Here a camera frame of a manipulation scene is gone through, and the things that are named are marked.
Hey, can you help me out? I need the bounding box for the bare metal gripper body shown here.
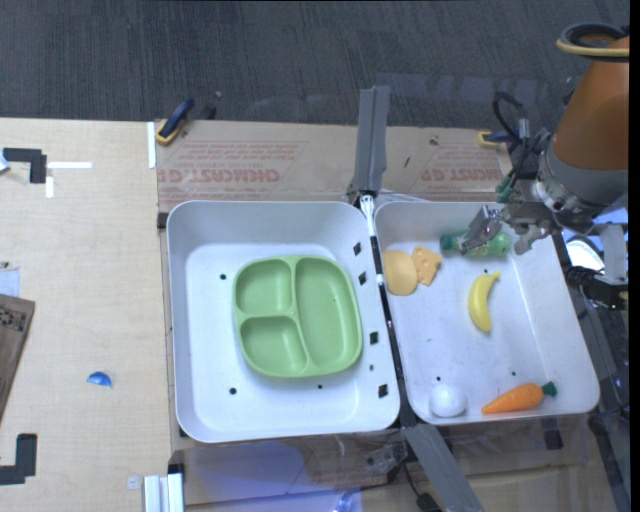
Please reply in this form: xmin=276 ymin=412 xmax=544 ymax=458
xmin=501 ymin=173 xmax=602 ymax=237

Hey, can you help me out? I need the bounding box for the green plastic bottle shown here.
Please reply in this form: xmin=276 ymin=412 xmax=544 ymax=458
xmin=439 ymin=230 xmax=512 ymax=258

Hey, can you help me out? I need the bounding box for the yellow cheese wedge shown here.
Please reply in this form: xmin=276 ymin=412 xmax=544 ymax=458
xmin=410 ymin=244 xmax=444 ymax=287

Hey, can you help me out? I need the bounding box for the yellow banana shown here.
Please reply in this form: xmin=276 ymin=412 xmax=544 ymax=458
xmin=467 ymin=269 xmax=502 ymax=334

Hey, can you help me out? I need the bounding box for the pale yellow oval bread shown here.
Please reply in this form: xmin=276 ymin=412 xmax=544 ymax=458
xmin=382 ymin=249 xmax=419 ymax=297

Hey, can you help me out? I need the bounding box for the thin black and white rod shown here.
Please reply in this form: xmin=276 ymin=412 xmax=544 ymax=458
xmin=359 ymin=194 xmax=417 ymax=428

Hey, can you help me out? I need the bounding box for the white plastic tray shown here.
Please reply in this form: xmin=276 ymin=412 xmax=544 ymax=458
xmin=373 ymin=200 xmax=602 ymax=427
xmin=165 ymin=199 xmax=402 ymax=445

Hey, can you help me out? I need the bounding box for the orange carrot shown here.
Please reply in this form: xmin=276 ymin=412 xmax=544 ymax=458
xmin=481 ymin=380 xmax=558 ymax=415

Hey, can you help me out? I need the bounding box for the white egg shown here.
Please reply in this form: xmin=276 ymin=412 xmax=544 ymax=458
xmin=428 ymin=383 xmax=469 ymax=419

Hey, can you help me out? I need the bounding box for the green divided plate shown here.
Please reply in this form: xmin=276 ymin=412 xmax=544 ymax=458
xmin=232 ymin=254 xmax=365 ymax=379

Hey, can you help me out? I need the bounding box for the brown cardboard board red print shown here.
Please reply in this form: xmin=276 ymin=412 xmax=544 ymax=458
xmin=154 ymin=118 xmax=604 ymax=506

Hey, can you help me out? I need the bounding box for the brown cardboard piece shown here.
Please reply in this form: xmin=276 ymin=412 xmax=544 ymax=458
xmin=0 ymin=293 xmax=37 ymax=422

